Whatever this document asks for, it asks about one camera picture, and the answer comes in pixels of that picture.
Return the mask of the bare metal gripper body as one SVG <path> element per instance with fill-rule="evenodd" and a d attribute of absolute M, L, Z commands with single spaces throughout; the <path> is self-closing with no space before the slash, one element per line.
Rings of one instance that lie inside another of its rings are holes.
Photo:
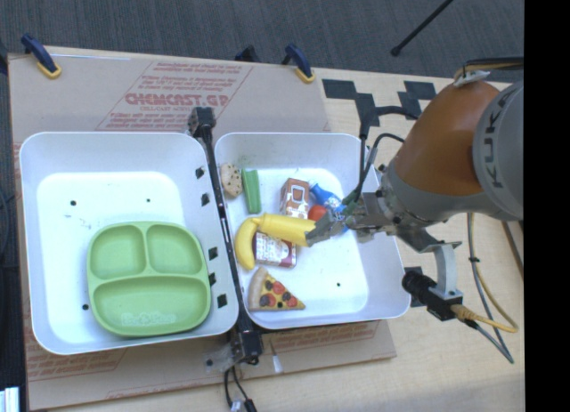
<path fill-rule="evenodd" d="M 379 233 L 397 234 L 395 216 L 384 203 L 376 192 L 363 192 L 356 201 L 354 210 L 346 218 L 346 226 L 356 233 L 360 242 L 371 241 Z"/>

